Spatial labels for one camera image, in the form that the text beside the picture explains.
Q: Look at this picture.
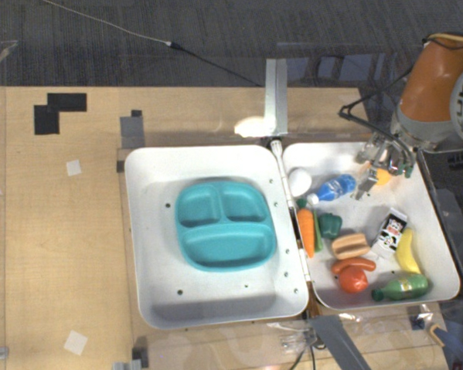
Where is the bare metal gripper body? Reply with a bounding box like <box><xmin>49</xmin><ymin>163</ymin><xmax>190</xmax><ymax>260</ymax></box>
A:
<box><xmin>370</xmin><ymin>130</ymin><xmax>414</xmax><ymax>176</ymax></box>

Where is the orange ball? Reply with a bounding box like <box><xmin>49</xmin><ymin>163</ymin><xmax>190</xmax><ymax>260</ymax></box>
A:
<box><xmin>373</xmin><ymin>168</ymin><xmax>393</xmax><ymax>188</ymax></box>

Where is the blue plastic bottle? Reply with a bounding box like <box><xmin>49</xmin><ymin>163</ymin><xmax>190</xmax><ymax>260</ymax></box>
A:
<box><xmin>305</xmin><ymin>173</ymin><xmax>359</xmax><ymax>206</ymax></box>

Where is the white milk carton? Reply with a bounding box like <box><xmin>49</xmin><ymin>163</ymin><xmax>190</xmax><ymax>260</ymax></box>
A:
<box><xmin>367</xmin><ymin>207</ymin><xmax>410</xmax><ymax>261</ymax></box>

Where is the green bell pepper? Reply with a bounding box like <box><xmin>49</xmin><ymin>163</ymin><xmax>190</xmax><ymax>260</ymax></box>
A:
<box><xmin>317</xmin><ymin>212</ymin><xmax>344</xmax><ymax>241</ymax></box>

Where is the hot dog bun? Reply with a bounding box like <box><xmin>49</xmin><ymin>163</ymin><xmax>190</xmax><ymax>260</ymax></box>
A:
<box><xmin>330</xmin><ymin>232</ymin><xmax>373</xmax><ymax>262</ymax></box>

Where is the white egg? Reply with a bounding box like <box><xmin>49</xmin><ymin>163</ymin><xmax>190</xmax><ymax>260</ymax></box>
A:
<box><xmin>287</xmin><ymin>167</ymin><xmax>313</xmax><ymax>199</ymax></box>

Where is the white plastic tray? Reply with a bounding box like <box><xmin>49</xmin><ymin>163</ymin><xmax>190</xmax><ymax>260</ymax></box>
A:
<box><xmin>123</xmin><ymin>139</ymin><xmax>312</xmax><ymax>332</ymax></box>
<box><xmin>281</xmin><ymin>134</ymin><xmax>462</xmax><ymax>314</ymax></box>

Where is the green stick vegetable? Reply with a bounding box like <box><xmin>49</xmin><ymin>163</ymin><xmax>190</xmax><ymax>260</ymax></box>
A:
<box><xmin>312</xmin><ymin>209</ymin><xmax>325</xmax><ymax>253</ymax></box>

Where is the orange carrot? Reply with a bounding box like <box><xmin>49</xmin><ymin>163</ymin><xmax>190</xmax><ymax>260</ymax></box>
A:
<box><xmin>295</xmin><ymin>197</ymin><xmax>318</xmax><ymax>260</ymax></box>

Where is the yellow banana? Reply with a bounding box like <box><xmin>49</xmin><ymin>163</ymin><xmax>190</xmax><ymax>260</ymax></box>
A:
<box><xmin>394</xmin><ymin>227</ymin><xmax>423</xmax><ymax>277</ymax></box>

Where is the red sausage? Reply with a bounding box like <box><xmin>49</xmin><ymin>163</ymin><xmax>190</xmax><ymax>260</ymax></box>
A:
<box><xmin>330</xmin><ymin>256</ymin><xmax>377</xmax><ymax>276</ymax></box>

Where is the thin black and white rod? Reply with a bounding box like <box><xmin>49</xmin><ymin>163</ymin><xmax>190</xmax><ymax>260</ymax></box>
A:
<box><xmin>269</xmin><ymin>137</ymin><xmax>313</xmax><ymax>286</ymax></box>

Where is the red tomato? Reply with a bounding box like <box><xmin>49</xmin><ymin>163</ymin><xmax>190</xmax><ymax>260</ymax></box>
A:
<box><xmin>338</xmin><ymin>264</ymin><xmax>370</xmax><ymax>295</ymax></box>

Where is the green plastic bottle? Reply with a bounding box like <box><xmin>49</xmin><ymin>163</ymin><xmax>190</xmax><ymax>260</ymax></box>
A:
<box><xmin>370</xmin><ymin>272</ymin><xmax>431</xmax><ymax>303</ymax></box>

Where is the blue divided plate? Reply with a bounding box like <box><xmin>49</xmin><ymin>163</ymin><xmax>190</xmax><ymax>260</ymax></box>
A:
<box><xmin>172</xmin><ymin>179</ymin><xmax>279</xmax><ymax>276</ymax></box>

